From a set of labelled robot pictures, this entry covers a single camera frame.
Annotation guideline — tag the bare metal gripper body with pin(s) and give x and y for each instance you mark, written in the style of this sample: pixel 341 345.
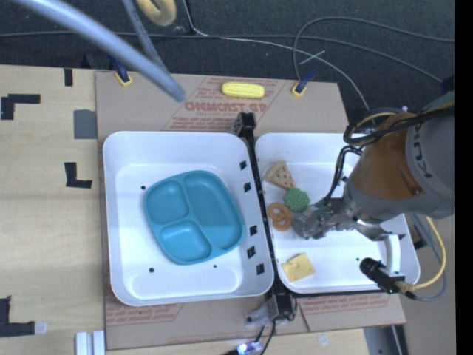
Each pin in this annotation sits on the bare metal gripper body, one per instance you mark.
pixel 341 216

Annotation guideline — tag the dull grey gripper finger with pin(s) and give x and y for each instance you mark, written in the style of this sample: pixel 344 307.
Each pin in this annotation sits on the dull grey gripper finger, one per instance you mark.
pixel 301 228
pixel 318 229

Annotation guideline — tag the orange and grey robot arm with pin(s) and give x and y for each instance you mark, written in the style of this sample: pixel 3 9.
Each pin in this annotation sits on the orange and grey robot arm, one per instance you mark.
pixel 399 168

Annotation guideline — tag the brown pretzel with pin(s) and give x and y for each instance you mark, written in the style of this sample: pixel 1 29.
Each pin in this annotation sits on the brown pretzel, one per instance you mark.
pixel 279 216

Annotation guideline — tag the green grapes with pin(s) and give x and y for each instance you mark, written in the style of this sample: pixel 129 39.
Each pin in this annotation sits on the green grapes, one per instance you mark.
pixel 296 199

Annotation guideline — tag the white plastic tray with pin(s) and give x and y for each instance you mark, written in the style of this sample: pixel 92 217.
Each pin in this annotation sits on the white plastic tray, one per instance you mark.
pixel 129 198
pixel 332 261

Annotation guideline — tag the yellow cheese wedge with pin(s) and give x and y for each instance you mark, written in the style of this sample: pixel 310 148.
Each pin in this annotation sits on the yellow cheese wedge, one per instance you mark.
pixel 297 267

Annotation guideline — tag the thin black rod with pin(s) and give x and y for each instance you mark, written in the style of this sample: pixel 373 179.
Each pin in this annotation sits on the thin black rod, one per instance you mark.
pixel 260 198

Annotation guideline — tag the tan pizza slice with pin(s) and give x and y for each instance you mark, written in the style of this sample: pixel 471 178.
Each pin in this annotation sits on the tan pizza slice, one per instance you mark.
pixel 279 176

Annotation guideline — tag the blue divided plate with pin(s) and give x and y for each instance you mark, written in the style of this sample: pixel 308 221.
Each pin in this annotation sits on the blue divided plate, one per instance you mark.
pixel 192 216

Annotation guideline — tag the yellow corn cob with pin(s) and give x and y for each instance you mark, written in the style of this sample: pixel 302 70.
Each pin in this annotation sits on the yellow corn cob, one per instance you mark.
pixel 242 90

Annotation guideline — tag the brown cardboard board red print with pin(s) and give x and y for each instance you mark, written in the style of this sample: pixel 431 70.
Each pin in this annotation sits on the brown cardboard board red print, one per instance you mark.
pixel 148 105

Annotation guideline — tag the black cylinder on white bracket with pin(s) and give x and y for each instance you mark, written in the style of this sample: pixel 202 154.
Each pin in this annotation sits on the black cylinder on white bracket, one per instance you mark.
pixel 380 272

